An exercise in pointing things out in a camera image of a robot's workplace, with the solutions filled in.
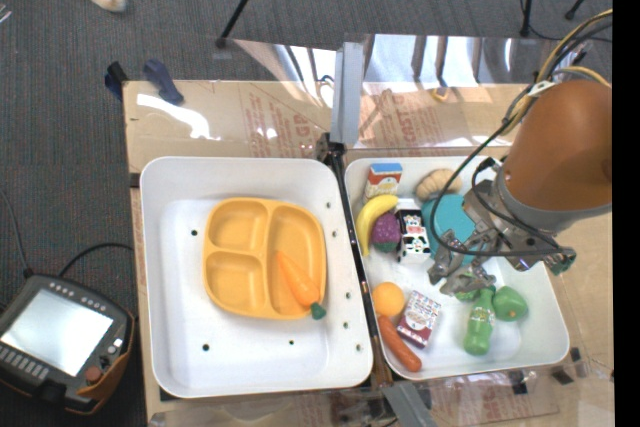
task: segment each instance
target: green pear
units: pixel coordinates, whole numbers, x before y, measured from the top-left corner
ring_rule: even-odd
[[[527,302],[519,292],[509,286],[501,287],[493,295],[496,318],[507,322],[521,319],[527,313]]]

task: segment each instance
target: controller screen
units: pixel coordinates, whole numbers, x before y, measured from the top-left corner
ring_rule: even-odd
[[[42,289],[0,340],[76,376],[112,323],[87,306]]]

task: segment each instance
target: banana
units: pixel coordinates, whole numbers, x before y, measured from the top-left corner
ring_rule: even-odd
[[[369,256],[369,238],[376,219],[398,204],[395,194],[381,194],[367,201],[356,218],[356,236],[362,256]]]

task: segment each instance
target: red sausage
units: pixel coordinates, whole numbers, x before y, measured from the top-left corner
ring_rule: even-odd
[[[380,336],[382,341],[387,345],[389,350],[400,360],[400,363],[410,372],[417,372],[422,368],[422,361],[414,354],[409,346],[400,338],[396,326],[393,325],[391,319],[386,315],[378,317],[378,327],[380,328]]]

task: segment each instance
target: yellow plate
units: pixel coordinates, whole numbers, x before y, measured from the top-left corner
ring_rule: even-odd
[[[322,226],[308,210],[283,201],[229,198],[209,213],[202,272],[221,308],[250,317],[296,319],[309,314],[282,276],[276,251],[308,274],[324,297],[327,275]]]

